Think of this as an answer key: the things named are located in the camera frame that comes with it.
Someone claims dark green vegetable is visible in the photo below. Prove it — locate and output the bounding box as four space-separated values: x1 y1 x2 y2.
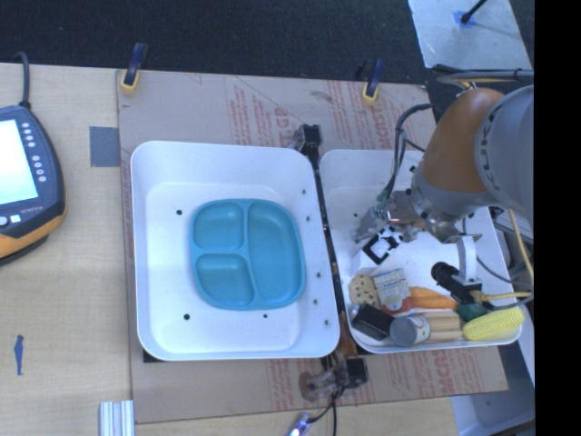
455 302 490 322

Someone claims yellow corn cob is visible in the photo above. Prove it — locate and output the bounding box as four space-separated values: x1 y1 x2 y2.
461 305 526 342

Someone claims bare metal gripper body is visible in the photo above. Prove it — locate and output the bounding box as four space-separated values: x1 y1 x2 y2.
383 189 463 245

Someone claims white and yellow carton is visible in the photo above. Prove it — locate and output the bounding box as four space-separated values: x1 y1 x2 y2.
372 267 412 313

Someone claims orange carrot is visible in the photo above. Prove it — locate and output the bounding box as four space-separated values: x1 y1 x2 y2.
408 285 459 311

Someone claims thin black and white rod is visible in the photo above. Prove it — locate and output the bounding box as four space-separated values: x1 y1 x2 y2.
310 150 353 358

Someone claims brown cardboard board red print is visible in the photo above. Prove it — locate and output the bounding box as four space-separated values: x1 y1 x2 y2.
115 68 510 426

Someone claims blue divided plate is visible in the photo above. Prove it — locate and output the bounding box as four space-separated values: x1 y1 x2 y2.
189 197 307 312

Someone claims black block with thin wires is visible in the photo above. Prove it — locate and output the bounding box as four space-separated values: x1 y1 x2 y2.
320 355 369 390
293 124 324 154

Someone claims tan dotted biscuit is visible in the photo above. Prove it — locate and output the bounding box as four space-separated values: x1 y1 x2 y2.
348 273 381 309

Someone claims white plastic tray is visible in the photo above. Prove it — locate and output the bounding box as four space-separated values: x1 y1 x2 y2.
130 140 341 362
319 148 524 355

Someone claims black box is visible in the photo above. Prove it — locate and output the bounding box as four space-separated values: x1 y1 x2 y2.
350 302 396 342

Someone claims beige bread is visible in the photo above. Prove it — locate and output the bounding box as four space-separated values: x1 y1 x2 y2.
424 310 465 342

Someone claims grey can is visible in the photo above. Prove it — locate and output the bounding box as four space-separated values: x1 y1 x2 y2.
389 313 431 349

